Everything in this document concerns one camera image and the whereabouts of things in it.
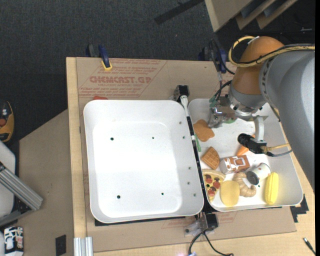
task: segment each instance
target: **toy pizza slice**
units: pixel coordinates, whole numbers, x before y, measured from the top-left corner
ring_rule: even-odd
[[[212,169],[202,169],[202,174],[206,195],[211,203],[215,199],[215,195],[218,193],[221,183],[225,180],[226,175],[220,171]]]

